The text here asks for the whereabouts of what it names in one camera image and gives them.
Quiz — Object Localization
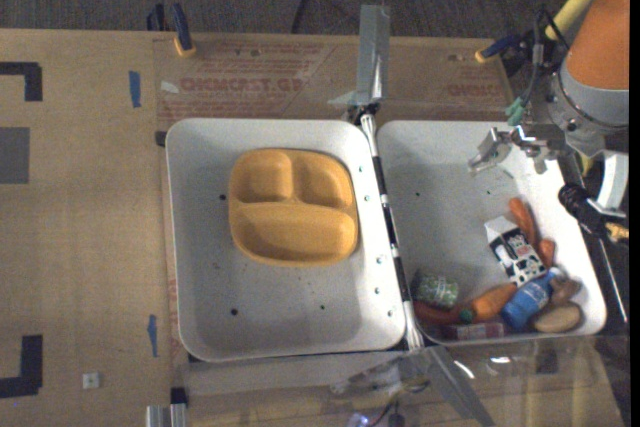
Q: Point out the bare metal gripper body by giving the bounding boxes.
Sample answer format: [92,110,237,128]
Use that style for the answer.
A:
[509,87,624,162]

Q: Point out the white plastic tray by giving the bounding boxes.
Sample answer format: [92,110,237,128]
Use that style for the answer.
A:
[375,119,608,347]
[164,116,408,363]

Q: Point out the white and black milk carton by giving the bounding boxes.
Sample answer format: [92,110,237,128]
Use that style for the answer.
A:
[483,214,548,287]

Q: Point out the thin black and white rod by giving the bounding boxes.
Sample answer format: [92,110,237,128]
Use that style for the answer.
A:
[358,112,425,350]

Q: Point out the small orange toy piece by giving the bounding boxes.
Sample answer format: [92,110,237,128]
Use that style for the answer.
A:
[537,238,557,269]

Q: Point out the orange carrot with green end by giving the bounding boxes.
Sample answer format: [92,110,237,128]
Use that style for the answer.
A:
[459,282,518,325]

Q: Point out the blue bottle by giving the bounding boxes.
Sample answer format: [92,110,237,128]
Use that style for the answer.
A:
[500,268,564,333]

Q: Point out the small brown toy food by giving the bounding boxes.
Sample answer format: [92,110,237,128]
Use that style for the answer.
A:
[549,276,583,307]

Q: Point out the red sausage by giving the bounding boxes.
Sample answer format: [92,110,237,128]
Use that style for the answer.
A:
[412,299,466,327]

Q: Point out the dark red packet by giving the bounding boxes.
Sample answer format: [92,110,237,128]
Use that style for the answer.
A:
[438,321,509,342]

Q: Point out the brown bread roll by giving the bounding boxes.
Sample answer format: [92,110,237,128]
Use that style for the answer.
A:
[533,303,583,335]

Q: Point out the orange divided plate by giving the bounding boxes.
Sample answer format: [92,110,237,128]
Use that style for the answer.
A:
[227,147,361,268]

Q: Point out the brown cardboard board red print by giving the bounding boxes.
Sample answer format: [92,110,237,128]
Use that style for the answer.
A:
[152,32,516,369]

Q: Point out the black cylinder on white bracket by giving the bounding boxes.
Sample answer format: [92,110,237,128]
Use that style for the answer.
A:
[557,151,631,242]

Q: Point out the black block with thin wires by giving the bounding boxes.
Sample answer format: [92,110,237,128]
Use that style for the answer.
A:
[346,101,382,124]

